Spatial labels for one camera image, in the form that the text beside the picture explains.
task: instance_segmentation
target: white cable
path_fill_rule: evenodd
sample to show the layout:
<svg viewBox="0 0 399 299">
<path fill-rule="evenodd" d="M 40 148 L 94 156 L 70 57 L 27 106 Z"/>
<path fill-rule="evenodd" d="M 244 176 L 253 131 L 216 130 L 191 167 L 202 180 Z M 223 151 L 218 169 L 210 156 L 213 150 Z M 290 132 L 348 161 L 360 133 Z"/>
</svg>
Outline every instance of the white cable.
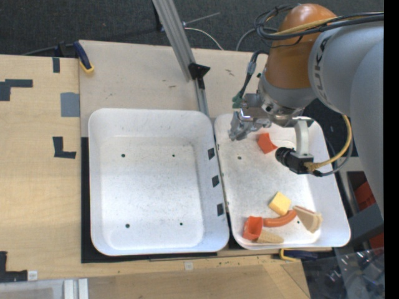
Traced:
<svg viewBox="0 0 399 299">
<path fill-rule="evenodd" d="M 218 41 L 216 41 L 214 39 L 214 37 L 212 37 L 209 33 L 206 33 L 205 31 L 199 30 L 199 29 L 195 29 L 194 27 L 185 27 L 185 30 L 192 30 L 192 31 L 198 31 L 201 32 L 203 34 L 205 34 L 207 37 L 209 37 L 210 39 L 212 39 L 212 41 L 218 46 L 219 49 L 224 50 L 220 44 L 218 43 Z"/>
</svg>

